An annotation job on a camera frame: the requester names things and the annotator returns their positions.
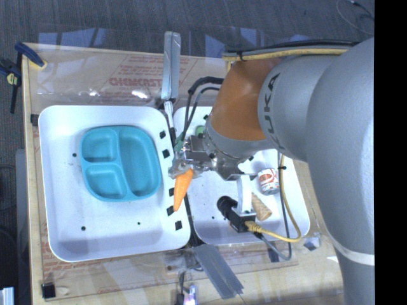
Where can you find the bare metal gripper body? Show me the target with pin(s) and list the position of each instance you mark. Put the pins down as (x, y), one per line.
(198, 151)

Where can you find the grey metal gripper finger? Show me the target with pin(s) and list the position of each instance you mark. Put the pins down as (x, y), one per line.
(176, 169)
(200, 170)

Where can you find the orange toy carrot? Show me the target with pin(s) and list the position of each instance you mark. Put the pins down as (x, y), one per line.
(182, 187)

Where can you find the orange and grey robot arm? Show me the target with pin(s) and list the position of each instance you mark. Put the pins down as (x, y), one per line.
(318, 132)

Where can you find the small green toy food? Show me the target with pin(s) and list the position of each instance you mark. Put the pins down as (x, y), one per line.
(200, 129)

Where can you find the thin black and white rod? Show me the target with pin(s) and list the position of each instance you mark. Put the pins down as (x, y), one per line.
(169, 116)

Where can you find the white plastic tray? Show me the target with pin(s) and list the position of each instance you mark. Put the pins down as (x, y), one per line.
(210, 221)
(105, 227)

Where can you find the blue divided plate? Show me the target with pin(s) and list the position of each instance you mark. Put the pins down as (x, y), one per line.
(121, 162)

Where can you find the white and red small can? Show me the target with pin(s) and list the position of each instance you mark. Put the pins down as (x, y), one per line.
(268, 181)

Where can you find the tan waffle ice cream cone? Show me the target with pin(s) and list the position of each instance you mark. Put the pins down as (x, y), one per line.
(261, 209)

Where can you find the brown cardboard board red print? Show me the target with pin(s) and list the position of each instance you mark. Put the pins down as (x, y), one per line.
(95, 75)

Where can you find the black cylinder on white bracket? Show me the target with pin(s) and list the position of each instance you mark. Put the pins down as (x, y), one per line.
(233, 211)

